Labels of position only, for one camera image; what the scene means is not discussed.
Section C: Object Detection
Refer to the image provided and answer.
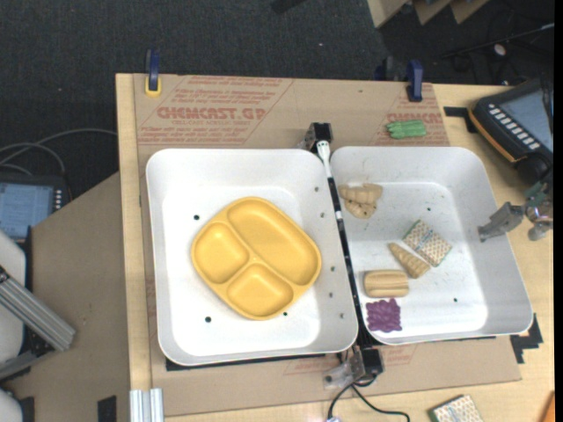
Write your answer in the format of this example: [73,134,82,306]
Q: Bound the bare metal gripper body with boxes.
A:
[523,203,555,243]

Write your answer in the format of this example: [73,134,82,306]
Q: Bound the patterned paper packet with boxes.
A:
[428,394,487,422]
[401,218,454,268]

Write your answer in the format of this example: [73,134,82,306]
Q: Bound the white plastic tray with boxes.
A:
[328,145,535,347]
[144,147,360,367]

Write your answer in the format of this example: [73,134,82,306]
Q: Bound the tan toy cone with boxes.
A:
[387,241,432,280]

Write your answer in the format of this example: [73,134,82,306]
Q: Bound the tan toy bread roll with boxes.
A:
[362,269,411,299]

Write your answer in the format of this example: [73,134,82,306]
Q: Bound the green toy asparagus bundle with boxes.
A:
[384,119,428,141]

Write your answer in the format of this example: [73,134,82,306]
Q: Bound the tan toy croissant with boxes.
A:
[337,182,384,221]

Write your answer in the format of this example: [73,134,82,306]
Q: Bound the purple toy grapes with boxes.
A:
[364,297,404,334]

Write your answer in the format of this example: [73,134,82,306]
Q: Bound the thin black and white rod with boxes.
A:
[316,140,367,352]

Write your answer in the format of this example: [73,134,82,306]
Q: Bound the yellow divided plate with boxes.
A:
[190,195,324,322]

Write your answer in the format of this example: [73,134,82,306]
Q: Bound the brown cardboard board red print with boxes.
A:
[131,73,524,418]

